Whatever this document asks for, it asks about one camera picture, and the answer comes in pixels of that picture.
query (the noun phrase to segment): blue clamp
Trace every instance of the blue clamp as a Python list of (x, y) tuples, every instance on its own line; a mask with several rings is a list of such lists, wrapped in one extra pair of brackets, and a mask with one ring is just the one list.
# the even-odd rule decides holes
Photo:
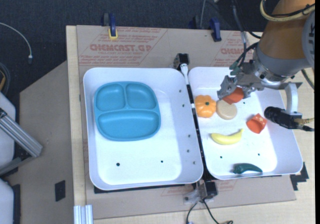
[(118, 31), (115, 26), (116, 18), (113, 13), (104, 13), (103, 17), (101, 19), (101, 24), (102, 24), (102, 26), (107, 26), (107, 24), (109, 24), (110, 28), (108, 29), (108, 32), (109, 32), (110, 39), (117, 39), (118, 38)]
[(221, 41), (220, 36), (220, 23), (217, 18), (213, 17), (210, 19), (210, 28), (213, 30), (213, 33), (211, 33), (211, 36), (215, 42)]

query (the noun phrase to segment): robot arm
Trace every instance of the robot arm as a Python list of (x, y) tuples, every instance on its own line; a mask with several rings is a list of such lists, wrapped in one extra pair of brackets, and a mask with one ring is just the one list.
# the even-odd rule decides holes
[(244, 98), (265, 87), (281, 90), (287, 95), (287, 109), (269, 107), (265, 117), (289, 129), (300, 128), (294, 120), (302, 117), (297, 112), (297, 88), (301, 83), (286, 83), (288, 78), (305, 68), (315, 68), (315, 0), (280, 0), (272, 15), (266, 14), (262, 0), (262, 15), (269, 20), (249, 62), (235, 62), (230, 76), (225, 76), (218, 98), (223, 99), (236, 87), (241, 87)]

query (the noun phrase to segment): beige round toy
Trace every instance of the beige round toy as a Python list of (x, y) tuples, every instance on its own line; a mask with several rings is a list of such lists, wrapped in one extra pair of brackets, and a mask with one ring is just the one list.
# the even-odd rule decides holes
[(216, 108), (217, 108), (216, 109), (217, 114), (221, 118), (227, 119), (227, 120), (234, 118), (238, 112), (237, 107), (234, 103), (228, 104), (223, 100), (219, 100), (218, 102), (216, 102)]

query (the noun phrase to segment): white tray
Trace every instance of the white tray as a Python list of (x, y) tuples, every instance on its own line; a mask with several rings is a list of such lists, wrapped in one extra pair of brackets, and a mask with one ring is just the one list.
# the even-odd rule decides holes
[[(196, 67), (189, 74), (193, 97), (210, 95), (218, 101), (217, 91), (228, 68)], [(232, 120), (224, 120), (215, 113), (211, 118), (198, 117), (199, 130), (208, 171), (217, 179), (227, 180), (253, 176), (273, 176), (298, 173), (303, 161), (292, 130), (268, 121), (260, 134), (252, 132), (246, 121), (253, 115), (269, 107), (285, 109), (281, 94), (277, 90), (264, 89), (250, 94), (249, 98), (236, 103), (237, 115)], [(233, 145), (220, 145), (214, 142), (210, 133), (232, 134), (244, 128), (242, 139)], [(260, 167), (263, 173), (245, 172), (241, 175), (232, 172), (234, 164), (250, 163)]]
[[(159, 131), (139, 141), (112, 141), (97, 128), (96, 90), (117, 81), (148, 85), (161, 115)], [(92, 68), (83, 79), (89, 174), (102, 190), (188, 184), (198, 181), (203, 164), (183, 75), (171, 68)]]

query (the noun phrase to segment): yellow cable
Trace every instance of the yellow cable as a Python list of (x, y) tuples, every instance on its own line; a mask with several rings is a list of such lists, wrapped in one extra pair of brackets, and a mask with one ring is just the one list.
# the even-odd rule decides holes
[(262, 16), (265, 19), (269, 20), (269, 21), (275, 21), (275, 22), (290, 21), (290, 20), (294, 20), (294, 19), (300, 18), (300, 17), (302, 17), (304, 15), (307, 15), (307, 14), (309, 14), (312, 11), (315, 10), (315, 5), (313, 5), (311, 7), (308, 7), (306, 9), (304, 9), (303, 11), (299, 12), (298, 14), (294, 14), (294, 15), (290, 15), (290, 16), (286, 16), (286, 17), (273, 17), (273, 16), (268, 15), (265, 12), (263, 1), (266, 1), (266, 0), (261, 0), (261, 2), (260, 2), (260, 12), (261, 12)]

